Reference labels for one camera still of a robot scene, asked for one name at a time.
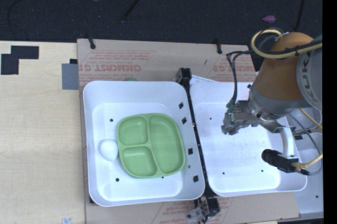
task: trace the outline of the cardboard sheet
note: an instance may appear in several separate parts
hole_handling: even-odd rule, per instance
[[[100,207],[90,203],[87,182],[86,134],[83,113],[83,88],[94,80],[170,81],[179,68],[190,68],[193,75],[220,82],[232,82],[233,75],[226,54],[247,50],[241,45],[222,45],[223,54],[212,44],[138,42],[94,39],[92,50],[88,39],[77,40],[81,102],[85,208],[88,224],[100,223],[189,223],[185,213],[194,208],[193,201],[157,202],[141,205]],[[255,80],[250,55],[236,60],[239,82]],[[299,217],[294,194],[219,197],[221,212],[207,223],[234,224]]]

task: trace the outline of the white egg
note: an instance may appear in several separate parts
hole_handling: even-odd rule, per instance
[[[115,161],[118,156],[118,144],[115,140],[105,139],[100,143],[101,155],[109,161]]]

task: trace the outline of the purple object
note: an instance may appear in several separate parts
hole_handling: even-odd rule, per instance
[[[276,18],[275,18],[275,16],[270,15],[270,16],[262,17],[261,20],[266,22],[266,23],[272,24],[272,23],[275,22]]]

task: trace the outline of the yellow cable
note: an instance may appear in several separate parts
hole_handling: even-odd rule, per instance
[[[321,130],[323,130],[323,127],[317,123],[316,120],[314,120],[311,116],[309,116],[306,111],[304,111],[302,108],[300,108],[300,111],[311,121],[313,122],[318,128],[320,128]]]
[[[252,47],[252,49],[254,50],[255,53],[257,53],[258,55],[260,55],[261,57],[264,57],[264,58],[287,58],[287,57],[296,55],[296,53],[302,54],[302,53],[305,53],[305,52],[315,50],[315,49],[318,49],[318,48],[322,47],[322,43],[319,43],[319,44],[316,44],[316,45],[313,45],[313,46],[310,46],[310,47],[298,49],[297,51],[292,51],[292,52],[288,52],[288,53],[284,53],[284,54],[278,54],[278,55],[270,55],[270,54],[267,54],[267,53],[264,53],[264,52],[260,51],[255,46],[256,38],[262,33],[276,33],[278,35],[281,35],[282,33],[277,29],[266,29],[266,30],[259,31],[258,33],[256,33],[253,36],[253,38],[251,40],[251,47]]]
[[[323,153],[321,153],[318,157],[314,158],[313,160],[311,160],[307,163],[296,162],[296,163],[293,164],[293,166],[295,166],[296,169],[298,169],[298,170],[305,169],[305,168],[309,167],[310,165],[313,165],[314,163],[316,163],[317,161],[319,161],[322,158],[323,158]]]

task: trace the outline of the black tape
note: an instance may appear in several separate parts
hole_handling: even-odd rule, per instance
[[[18,75],[19,59],[38,59],[38,46],[11,46],[10,54],[1,54],[1,74]]]
[[[69,63],[70,63],[70,64],[77,64],[77,59],[76,59],[76,58],[71,58],[71,59],[69,60]]]

